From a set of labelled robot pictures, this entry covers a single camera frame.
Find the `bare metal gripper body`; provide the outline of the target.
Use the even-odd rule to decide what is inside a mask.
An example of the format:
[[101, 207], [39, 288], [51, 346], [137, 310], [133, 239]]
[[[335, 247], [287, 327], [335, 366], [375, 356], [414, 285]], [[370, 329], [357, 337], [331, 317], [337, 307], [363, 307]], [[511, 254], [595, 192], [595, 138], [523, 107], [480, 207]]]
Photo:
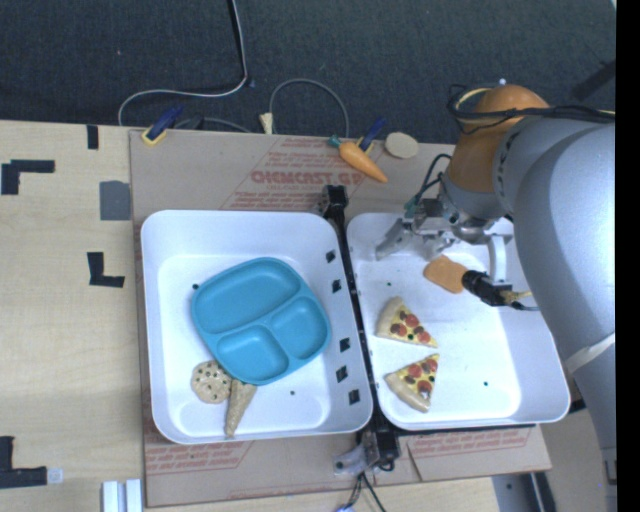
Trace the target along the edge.
[[496, 217], [484, 219], [457, 209], [450, 201], [423, 198], [405, 211], [403, 225], [413, 235], [427, 239], [460, 240], [472, 245], [486, 243]]

